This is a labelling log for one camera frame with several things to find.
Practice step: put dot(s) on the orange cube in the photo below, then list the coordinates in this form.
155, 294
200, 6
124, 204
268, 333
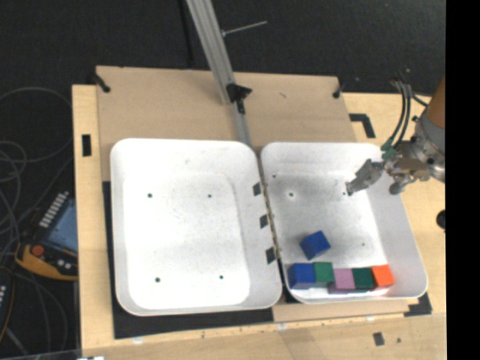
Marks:
382, 275

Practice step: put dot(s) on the purple cube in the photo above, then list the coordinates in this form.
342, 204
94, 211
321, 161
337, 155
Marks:
344, 279

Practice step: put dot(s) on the thin black and white rod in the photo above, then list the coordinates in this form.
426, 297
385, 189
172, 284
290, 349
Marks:
270, 216

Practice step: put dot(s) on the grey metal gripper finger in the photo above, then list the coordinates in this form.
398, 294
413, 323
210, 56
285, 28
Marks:
397, 188
363, 179

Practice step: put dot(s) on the blue cube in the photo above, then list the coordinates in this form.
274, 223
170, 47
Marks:
300, 275
315, 244

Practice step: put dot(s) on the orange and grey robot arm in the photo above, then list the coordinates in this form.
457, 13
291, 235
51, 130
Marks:
437, 114

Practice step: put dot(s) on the white plastic tray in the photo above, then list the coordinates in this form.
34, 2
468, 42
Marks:
322, 208
187, 231

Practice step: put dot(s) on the green cube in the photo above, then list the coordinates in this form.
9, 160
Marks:
324, 273
363, 278

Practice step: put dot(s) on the pale wood board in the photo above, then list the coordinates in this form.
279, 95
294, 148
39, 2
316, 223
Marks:
168, 107

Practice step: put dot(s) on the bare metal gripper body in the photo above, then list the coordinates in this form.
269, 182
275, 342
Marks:
420, 161

